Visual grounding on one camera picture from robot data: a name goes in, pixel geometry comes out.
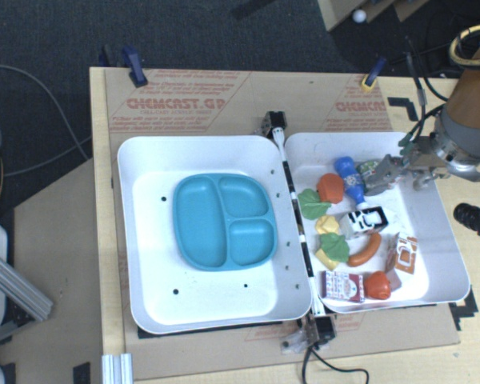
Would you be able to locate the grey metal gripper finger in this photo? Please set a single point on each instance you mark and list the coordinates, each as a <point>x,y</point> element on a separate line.
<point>388,174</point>
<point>422,178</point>

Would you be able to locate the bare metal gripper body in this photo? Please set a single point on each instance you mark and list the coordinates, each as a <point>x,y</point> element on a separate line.
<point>432,158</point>

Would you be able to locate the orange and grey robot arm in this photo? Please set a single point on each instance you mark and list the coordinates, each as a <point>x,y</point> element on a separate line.
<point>470,94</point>

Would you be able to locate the green and white packet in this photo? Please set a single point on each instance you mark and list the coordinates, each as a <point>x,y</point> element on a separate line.
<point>367,168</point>

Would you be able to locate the blue bottle with white cap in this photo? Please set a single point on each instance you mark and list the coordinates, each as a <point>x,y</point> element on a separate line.
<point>350,178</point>

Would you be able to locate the black and white carton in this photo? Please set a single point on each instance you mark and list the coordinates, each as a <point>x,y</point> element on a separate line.
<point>362,222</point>

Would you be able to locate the white plastic tray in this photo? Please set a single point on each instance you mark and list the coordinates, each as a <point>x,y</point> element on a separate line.
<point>152,234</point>
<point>436,234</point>

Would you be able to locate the orange toy pepper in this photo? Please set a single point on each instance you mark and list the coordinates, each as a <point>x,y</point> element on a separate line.
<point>378,286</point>
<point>331,188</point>

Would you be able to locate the orange and white carton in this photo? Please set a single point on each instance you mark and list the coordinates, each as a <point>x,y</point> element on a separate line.
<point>404,254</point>

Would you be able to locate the yellow toy food piece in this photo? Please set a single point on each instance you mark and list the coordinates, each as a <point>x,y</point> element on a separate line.
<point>327,224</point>
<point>325,259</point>

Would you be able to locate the green toy lettuce leaf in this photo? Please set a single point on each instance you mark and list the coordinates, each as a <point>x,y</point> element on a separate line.
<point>313,204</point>
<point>335,246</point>

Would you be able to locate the brown toy sausage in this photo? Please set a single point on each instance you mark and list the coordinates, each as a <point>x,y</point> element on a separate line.
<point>366,252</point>

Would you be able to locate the thin black and white rod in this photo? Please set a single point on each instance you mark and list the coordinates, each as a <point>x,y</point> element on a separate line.
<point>291,190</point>

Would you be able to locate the small grey purple block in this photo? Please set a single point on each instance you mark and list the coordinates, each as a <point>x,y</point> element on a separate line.
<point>394,280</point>

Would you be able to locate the red and white carton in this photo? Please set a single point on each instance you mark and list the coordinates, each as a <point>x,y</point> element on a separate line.
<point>342,286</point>

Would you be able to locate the white ball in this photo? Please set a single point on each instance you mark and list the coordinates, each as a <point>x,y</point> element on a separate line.
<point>359,16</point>

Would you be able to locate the brown cardboard board, red print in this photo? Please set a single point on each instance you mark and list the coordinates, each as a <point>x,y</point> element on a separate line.
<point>224,94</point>

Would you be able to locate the blue divided plate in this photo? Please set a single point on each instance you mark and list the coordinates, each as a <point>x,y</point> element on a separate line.
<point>202,222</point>

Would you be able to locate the black cylinder on white bracket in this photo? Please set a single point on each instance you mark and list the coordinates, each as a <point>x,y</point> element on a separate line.
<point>470,216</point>

